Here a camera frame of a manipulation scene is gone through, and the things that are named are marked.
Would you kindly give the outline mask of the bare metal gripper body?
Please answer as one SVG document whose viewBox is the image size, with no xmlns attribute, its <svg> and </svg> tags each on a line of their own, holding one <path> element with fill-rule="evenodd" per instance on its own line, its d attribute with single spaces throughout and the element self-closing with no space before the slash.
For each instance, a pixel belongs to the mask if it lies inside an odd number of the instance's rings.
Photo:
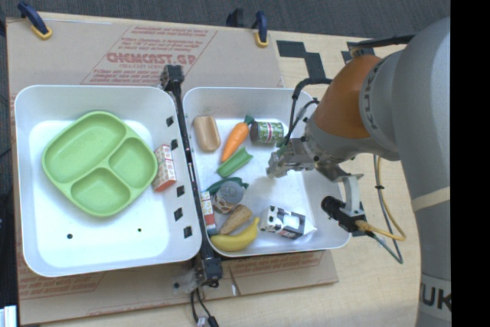
<svg viewBox="0 0 490 327">
<path fill-rule="evenodd" d="M 308 171 L 321 168 L 324 164 L 321 156 L 309 148 L 303 137 L 289 140 L 284 153 L 284 166 L 287 170 Z"/>
</svg>

